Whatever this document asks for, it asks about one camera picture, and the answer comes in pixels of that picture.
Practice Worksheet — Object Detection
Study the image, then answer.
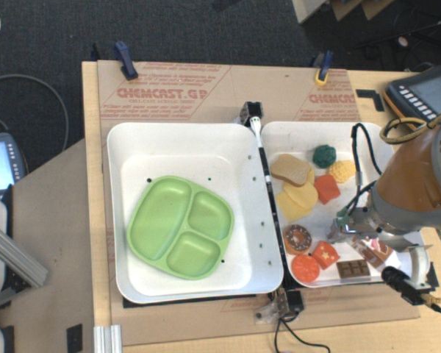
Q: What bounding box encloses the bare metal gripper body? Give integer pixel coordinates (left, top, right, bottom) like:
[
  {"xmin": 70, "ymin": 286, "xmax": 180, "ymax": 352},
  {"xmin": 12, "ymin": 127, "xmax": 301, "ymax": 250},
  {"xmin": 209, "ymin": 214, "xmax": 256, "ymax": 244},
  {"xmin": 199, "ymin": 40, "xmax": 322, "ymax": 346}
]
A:
[{"xmin": 342, "ymin": 207, "xmax": 384, "ymax": 240}]

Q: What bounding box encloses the red cube with yellow star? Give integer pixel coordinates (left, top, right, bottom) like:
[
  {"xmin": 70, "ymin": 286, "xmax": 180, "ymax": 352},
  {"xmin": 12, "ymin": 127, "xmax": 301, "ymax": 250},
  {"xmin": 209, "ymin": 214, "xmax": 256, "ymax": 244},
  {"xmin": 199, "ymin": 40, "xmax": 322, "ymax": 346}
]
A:
[{"xmin": 311, "ymin": 240, "xmax": 341, "ymax": 271}]

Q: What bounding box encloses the white pink and brown packet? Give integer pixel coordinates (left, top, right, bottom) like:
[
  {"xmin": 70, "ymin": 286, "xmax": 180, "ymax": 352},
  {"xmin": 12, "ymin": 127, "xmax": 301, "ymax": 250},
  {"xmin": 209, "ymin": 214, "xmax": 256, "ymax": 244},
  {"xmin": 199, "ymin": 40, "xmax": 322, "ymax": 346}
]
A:
[{"xmin": 350, "ymin": 235, "xmax": 402, "ymax": 272}]

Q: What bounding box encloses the brown sprinkled doughnut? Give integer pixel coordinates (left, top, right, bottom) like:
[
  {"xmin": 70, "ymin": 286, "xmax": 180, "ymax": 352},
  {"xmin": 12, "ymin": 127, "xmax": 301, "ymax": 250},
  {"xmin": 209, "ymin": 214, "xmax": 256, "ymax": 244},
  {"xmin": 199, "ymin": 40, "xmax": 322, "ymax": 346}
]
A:
[{"xmin": 282, "ymin": 224, "xmax": 313, "ymax": 256}]

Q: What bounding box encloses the brown chocolate bar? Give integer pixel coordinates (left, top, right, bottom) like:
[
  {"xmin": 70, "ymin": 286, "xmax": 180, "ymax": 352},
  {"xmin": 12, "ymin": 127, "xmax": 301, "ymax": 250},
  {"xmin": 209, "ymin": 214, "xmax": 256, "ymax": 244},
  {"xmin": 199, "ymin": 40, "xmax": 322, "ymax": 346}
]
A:
[{"xmin": 335, "ymin": 259, "xmax": 371, "ymax": 280}]

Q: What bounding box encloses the orange slice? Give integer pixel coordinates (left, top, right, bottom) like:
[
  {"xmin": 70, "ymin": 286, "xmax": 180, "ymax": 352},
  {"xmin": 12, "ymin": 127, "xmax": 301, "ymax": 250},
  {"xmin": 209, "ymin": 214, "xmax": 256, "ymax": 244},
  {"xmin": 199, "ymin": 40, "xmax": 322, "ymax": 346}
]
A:
[{"xmin": 291, "ymin": 254, "xmax": 321, "ymax": 283}]

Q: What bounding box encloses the yellow cheese slice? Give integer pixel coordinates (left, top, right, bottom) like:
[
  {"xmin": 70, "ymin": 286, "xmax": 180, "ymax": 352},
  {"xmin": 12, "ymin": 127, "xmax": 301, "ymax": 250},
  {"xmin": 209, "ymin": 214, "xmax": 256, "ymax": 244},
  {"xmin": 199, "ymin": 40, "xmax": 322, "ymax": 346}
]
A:
[
  {"xmin": 282, "ymin": 167, "xmax": 320, "ymax": 210},
  {"xmin": 275, "ymin": 190, "xmax": 313, "ymax": 224}
]

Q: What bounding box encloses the yellow corn piece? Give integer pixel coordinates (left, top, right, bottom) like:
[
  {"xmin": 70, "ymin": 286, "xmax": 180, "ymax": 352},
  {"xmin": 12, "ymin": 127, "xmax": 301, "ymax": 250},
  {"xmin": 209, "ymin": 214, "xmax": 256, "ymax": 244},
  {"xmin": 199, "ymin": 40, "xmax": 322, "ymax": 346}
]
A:
[{"xmin": 327, "ymin": 159, "xmax": 356, "ymax": 184}]

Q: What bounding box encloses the green broccoli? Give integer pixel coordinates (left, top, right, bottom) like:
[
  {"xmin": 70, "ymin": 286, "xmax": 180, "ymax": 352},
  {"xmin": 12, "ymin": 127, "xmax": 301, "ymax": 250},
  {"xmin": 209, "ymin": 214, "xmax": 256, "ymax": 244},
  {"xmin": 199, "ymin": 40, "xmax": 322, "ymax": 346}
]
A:
[{"xmin": 312, "ymin": 144, "xmax": 337, "ymax": 169}]

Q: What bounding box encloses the brown bread slice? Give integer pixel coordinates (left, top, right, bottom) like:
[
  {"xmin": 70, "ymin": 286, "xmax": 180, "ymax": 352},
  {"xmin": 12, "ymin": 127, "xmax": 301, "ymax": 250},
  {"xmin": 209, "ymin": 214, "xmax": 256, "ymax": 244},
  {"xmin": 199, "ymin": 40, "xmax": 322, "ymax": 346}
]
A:
[{"xmin": 270, "ymin": 153, "xmax": 314, "ymax": 188}]

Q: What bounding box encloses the thin black and white rod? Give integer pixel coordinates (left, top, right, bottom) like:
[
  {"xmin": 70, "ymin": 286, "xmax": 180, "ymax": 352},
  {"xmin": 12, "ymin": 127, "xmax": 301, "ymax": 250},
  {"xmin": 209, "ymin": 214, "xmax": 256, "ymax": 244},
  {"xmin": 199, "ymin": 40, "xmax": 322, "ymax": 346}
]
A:
[{"xmin": 249, "ymin": 117, "xmax": 292, "ymax": 290}]

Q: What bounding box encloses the white plastic tray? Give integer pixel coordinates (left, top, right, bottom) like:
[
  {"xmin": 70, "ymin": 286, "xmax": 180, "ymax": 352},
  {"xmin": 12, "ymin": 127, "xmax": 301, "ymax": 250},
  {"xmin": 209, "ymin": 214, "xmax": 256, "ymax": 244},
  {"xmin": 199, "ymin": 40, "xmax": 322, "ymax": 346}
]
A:
[
  {"xmin": 260, "ymin": 120, "xmax": 428, "ymax": 290},
  {"xmin": 106, "ymin": 121, "xmax": 285, "ymax": 304}
]

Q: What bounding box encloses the green divided plate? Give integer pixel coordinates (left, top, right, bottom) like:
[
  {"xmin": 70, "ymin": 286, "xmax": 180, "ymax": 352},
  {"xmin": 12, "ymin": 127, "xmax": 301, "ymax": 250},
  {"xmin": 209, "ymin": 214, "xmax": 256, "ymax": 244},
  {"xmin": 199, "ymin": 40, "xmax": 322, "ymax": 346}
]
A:
[{"xmin": 126, "ymin": 174, "xmax": 236, "ymax": 282}]

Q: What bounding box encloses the brown cardboard board red print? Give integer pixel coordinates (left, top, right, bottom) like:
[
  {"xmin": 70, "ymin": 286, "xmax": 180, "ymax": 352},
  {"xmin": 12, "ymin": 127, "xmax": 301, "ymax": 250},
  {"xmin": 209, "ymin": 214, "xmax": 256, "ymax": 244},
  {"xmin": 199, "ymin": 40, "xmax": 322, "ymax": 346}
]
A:
[{"xmin": 96, "ymin": 60, "xmax": 422, "ymax": 347}]

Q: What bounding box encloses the black cylinder on white bracket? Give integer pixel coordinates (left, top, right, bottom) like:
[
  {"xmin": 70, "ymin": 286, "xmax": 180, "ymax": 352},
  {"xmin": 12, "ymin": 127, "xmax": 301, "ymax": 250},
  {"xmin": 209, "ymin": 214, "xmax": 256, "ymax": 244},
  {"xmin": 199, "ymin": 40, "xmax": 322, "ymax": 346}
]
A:
[{"xmin": 381, "ymin": 246, "xmax": 440, "ymax": 307}]

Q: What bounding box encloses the black block with thin wires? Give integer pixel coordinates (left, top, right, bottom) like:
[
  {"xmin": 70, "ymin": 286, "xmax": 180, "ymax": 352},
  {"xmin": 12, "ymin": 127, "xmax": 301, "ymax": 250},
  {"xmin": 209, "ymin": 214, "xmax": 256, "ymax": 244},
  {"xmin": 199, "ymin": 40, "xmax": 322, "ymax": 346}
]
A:
[
  {"xmin": 238, "ymin": 101, "xmax": 264, "ymax": 126},
  {"xmin": 274, "ymin": 289, "xmax": 306, "ymax": 315}
]

